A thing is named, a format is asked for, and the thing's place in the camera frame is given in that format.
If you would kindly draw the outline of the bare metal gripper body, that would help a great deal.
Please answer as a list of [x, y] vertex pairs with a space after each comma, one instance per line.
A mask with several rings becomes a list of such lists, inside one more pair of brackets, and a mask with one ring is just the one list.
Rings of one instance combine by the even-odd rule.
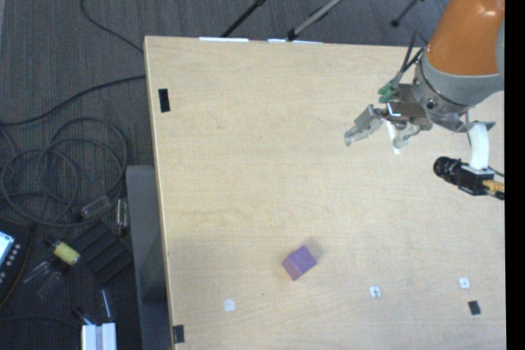
[[405, 122], [429, 130], [439, 125], [453, 132], [463, 126], [461, 117], [468, 106], [457, 104], [422, 84], [400, 84], [386, 102], [384, 117], [390, 122]]

